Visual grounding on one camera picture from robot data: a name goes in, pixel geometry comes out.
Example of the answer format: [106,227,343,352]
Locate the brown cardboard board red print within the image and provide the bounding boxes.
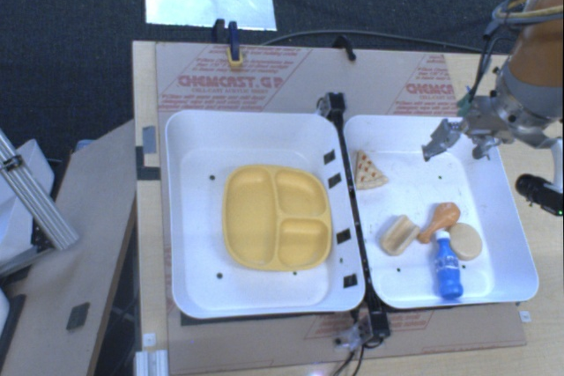
[153,41,528,376]

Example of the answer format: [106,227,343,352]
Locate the toy hot dog bun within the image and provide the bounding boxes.
[380,214,421,256]

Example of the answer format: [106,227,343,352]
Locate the yellow divided plate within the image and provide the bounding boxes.
[221,164,333,272]

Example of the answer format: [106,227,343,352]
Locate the orange toy chicken drumstick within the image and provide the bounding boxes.
[417,202,462,245]

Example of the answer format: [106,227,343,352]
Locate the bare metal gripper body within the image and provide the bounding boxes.
[457,94,552,149]

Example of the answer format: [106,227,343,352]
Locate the black cylinder on white bracket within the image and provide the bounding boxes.
[515,136,564,217]

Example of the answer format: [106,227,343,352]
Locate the white plastic tray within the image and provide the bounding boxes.
[343,114,540,309]
[164,109,367,320]

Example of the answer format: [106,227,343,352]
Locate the blue toy bottle white cap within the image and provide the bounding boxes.
[434,230,464,301]

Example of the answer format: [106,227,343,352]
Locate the thin black rod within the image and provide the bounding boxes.
[333,112,383,325]

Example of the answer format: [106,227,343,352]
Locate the round tan toy biscuit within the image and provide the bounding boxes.
[448,222,484,262]

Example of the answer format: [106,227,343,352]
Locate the toy pizza slice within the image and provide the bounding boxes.
[353,150,390,191]

